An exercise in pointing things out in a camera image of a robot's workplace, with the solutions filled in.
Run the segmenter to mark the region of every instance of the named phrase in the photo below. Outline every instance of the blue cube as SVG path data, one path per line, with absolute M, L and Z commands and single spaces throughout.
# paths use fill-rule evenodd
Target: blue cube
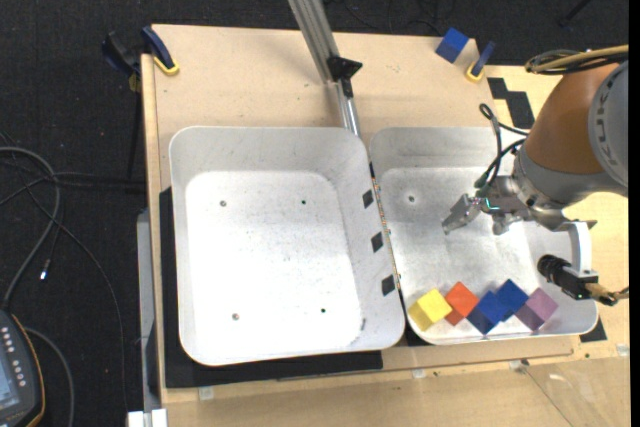
M 451 27 L 436 48 L 436 54 L 450 63 L 454 63 L 467 41 L 469 41 L 467 36 Z
M 476 307 L 467 315 L 467 320 L 483 335 L 486 335 L 504 318 L 507 307 L 496 294 L 488 291 Z
M 496 296 L 507 308 L 507 313 L 502 320 L 507 320 L 511 317 L 511 315 L 522 308 L 524 303 L 527 302 L 527 299 L 529 299 L 529 296 L 510 279 L 502 284 L 496 292 Z

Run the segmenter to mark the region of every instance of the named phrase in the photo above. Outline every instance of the black floor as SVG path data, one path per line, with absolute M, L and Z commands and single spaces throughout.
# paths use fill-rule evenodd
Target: black floor
M 591 0 L 560 26 L 580 1 L 332 0 L 326 9 L 334 31 L 437 36 L 455 27 L 480 47 L 493 41 L 494 64 L 628 43 L 629 0 Z M 0 146 L 35 152 L 56 172 L 125 179 L 135 94 L 104 62 L 100 44 L 113 30 L 137 44 L 149 23 L 296 28 L 286 0 L 0 0 L 0 133 L 8 139 Z M 133 180 L 142 180 L 143 171 L 138 145 Z M 29 194 L 7 199 L 38 172 L 26 158 L 0 159 L 2 294 L 47 226 Z M 64 186 L 62 197 L 63 224 L 77 241 L 52 231 L 16 287 L 11 311 L 65 354 L 75 380 L 75 425 L 120 426 L 127 410 L 142 408 L 135 222 L 146 198 L 138 182 L 125 189 L 113 179 L 65 175 L 64 181 L 75 184 Z M 50 184 L 32 192 L 45 210 L 53 208 Z M 48 394 L 42 425 L 66 425 L 62 364 L 42 341 L 34 345 Z

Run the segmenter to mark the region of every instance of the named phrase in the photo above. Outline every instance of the orange cube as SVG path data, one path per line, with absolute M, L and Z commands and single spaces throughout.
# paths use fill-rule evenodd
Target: orange cube
M 457 325 L 462 319 L 466 318 L 479 301 L 478 297 L 460 281 L 451 287 L 451 290 L 447 292 L 444 298 L 452 310 L 445 319 L 452 326 Z

